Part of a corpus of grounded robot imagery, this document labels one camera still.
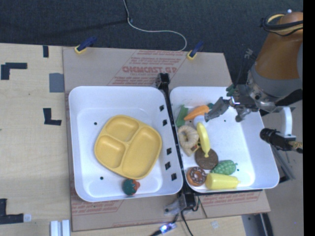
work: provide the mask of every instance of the white cable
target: white cable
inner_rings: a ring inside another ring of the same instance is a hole
[[[180,37],[182,37],[182,38],[184,39],[184,41],[185,41],[185,46],[184,46],[184,48],[180,49],[179,51],[183,51],[183,50],[186,48],[186,46],[187,46],[187,40],[186,40],[186,38],[185,38],[182,34],[180,34],[179,32],[176,32],[176,31],[173,31],[173,30],[145,30],[145,29],[140,29],[140,28],[134,26],[134,25],[130,22],[130,19],[129,19],[129,10],[128,10],[128,8],[127,8],[126,1],[123,0],[123,2],[124,2],[124,6],[125,6],[125,9],[126,9],[126,12],[127,12],[127,21],[128,21],[128,24],[129,24],[132,28],[134,28],[134,29],[136,29],[136,30],[143,31],[143,32],[150,32],[150,33],[170,32],[170,33],[177,34],[177,35],[179,35]]]

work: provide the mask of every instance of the white tray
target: white tray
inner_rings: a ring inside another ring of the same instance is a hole
[[[221,87],[178,87],[170,94],[174,120],[181,106],[193,108],[200,105],[215,103],[219,97],[226,96],[226,88]],[[268,189],[279,182],[279,172],[271,147],[263,141],[259,134],[264,128],[259,112],[250,113],[242,122],[236,122],[237,112],[229,108],[218,118],[204,122],[211,148],[217,153],[219,161],[233,160],[237,163],[237,171],[233,176],[241,183],[236,189],[209,190],[205,184],[200,187],[190,186],[199,193],[215,193],[225,191],[245,191]],[[185,172],[190,167],[198,166],[194,155],[188,157],[180,148]]]
[[[164,95],[152,87],[77,87],[69,94],[75,189],[88,202],[171,195],[183,177]],[[102,166],[94,155],[95,141],[113,116],[127,115],[154,128],[162,149],[152,171],[133,196],[122,190],[124,177]]]

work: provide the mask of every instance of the toy donut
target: toy donut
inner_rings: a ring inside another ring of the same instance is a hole
[[[207,174],[200,167],[192,167],[187,172],[187,182],[192,186],[201,186],[206,181]]]
[[[191,156],[197,149],[196,144],[199,140],[199,135],[193,127],[184,125],[178,129],[178,140],[184,152]]]

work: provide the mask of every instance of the dark fabric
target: dark fabric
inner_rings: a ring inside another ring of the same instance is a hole
[[[132,22],[145,30],[174,30],[188,41],[202,40],[204,52],[223,52],[232,80],[247,48],[258,54],[267,36],[260,19],[303,10],[303,0],[126,0]],[[180,50],[171,33],[145,33],[126,23],[123,0],[0,0],[0,42],[76,46],[96,36],[95,47]]]

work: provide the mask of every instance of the green toy grape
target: green toy grape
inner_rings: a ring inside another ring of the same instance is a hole
[[[218,163],[213,170],[212,173],[231,175],[236,171],[237,163],[234,163],[232,160],[224,160]]]

